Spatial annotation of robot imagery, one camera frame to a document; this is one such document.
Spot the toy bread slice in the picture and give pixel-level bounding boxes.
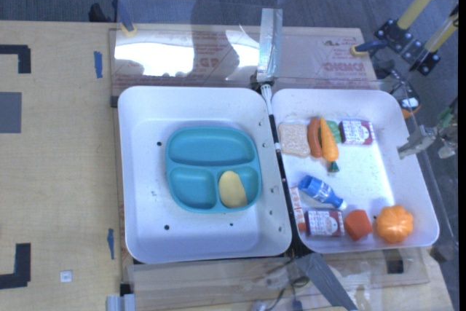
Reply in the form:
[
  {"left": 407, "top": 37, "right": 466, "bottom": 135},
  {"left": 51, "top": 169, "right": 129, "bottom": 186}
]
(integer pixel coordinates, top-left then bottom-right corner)
[{"left": 277, "top": 122, "right": 312, "bottom": 159}]

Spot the teal divided plate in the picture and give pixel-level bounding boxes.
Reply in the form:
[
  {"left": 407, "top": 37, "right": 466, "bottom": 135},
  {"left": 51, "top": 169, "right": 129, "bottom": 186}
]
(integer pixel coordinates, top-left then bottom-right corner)
[{"left": 165, "top": 125, "right": 263, "bottom": 214}]

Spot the blue plastic bottle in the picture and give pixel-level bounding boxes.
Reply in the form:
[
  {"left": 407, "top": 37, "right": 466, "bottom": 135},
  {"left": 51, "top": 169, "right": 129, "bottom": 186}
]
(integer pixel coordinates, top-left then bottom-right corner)
[{"left": 297, "top": 174, "right": 348, "bottom": 211}]

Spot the orange toy sausage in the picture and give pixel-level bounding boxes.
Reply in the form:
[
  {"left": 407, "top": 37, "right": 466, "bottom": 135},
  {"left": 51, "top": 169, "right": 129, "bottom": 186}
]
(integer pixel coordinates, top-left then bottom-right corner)
[{"left": 307, "top": 117, "right": 324, "bottom": 159}]

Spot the red and white carton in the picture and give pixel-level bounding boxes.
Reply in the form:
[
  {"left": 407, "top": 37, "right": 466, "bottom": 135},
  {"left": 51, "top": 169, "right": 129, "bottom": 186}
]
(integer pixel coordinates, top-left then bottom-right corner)
[
  {"left": 303, "top": 208, "right": 346, "bottom": 239},
  {"left": 338, "top": 119, "right": 376, "bottom": 146}
]

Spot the orange toy carrot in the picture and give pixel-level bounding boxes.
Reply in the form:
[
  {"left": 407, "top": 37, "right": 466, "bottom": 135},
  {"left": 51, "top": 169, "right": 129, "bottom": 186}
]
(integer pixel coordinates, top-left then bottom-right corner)
[{"left": 319, "top": 117, "right": 341, "bottom": 173}]

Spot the yellow oval toy potato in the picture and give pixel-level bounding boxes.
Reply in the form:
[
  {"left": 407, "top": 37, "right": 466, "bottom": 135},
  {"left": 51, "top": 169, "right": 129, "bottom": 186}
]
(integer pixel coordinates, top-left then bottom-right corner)
[{"left": 218, "top": 170, "right": 249, "bottom": 210}]

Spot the orange red cube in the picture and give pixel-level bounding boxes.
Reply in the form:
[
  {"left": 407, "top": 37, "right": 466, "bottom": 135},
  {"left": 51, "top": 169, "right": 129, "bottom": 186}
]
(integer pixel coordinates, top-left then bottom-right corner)
[{"left": 344, "top": 208, "right": 374, "bottom": 243}]

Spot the green toy leaf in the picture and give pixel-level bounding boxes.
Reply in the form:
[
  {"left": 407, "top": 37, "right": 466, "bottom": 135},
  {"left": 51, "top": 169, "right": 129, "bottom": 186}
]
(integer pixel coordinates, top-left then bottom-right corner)
[{"left": 325, "top": 119, "right": 344, "bottom": 144}]

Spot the orange toy pumpkin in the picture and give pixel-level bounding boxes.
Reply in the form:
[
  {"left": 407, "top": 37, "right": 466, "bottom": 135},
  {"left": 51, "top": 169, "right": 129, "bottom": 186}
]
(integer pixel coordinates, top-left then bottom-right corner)
[{"left": 374, "top": 204, "right": 415, "bottom": 245}]

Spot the white plastic tray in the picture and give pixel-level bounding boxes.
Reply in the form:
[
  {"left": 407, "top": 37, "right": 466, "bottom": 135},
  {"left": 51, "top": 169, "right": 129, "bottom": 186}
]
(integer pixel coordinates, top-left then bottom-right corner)
[
  {"left": 116, "top": 84, "right": 293, "bottom": 264},
  {"left": 270, "top": 87, "right": 441, "bottom": 255}
]

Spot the white orange printed packet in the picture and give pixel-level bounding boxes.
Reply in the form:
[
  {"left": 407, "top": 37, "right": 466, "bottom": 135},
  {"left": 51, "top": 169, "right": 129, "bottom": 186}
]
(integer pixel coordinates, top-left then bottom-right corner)
[{"left": 288, "top": 185, "right": 307, "bottom": 233}]

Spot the brown cardboard board red print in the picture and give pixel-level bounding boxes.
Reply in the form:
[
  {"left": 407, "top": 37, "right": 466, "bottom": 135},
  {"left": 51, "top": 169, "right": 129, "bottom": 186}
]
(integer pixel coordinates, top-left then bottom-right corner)
[{"left": 108, "top": 25, "right": 431, "bottom": 289}]

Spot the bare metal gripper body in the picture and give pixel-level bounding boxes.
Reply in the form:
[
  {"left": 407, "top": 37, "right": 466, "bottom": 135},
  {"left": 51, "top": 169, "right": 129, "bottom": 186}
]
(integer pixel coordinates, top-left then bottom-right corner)
[{"left": 434, "top": 119, "right": 459, "bottom": 146}]

